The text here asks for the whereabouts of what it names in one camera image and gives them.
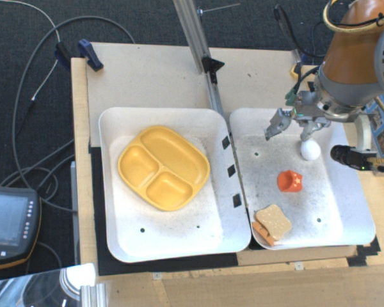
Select blue printed card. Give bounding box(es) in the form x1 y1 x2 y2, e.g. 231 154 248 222
364 93 384 160

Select yellow divided plate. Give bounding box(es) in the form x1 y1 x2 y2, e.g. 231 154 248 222
117 125 211 212

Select orange toast slice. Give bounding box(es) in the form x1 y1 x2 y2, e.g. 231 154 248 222
251 221 276 248

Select pale flat board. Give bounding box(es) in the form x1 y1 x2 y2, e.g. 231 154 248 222
85 42 359 267

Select red cup with star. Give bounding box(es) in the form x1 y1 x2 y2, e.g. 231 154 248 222
276 169 303 193

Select white egg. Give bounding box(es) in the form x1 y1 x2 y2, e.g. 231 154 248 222
300 139 322 162

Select white plastic tray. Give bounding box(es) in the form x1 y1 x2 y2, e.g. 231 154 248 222
228 107 377 251
98 106 253 264

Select black cylinder on white bracket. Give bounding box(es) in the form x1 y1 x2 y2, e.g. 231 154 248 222
330 113 384 173

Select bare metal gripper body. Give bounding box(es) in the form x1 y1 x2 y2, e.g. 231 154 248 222
291 90 377 130

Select tan bread slice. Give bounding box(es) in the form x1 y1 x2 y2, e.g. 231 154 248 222
254 203 292 242

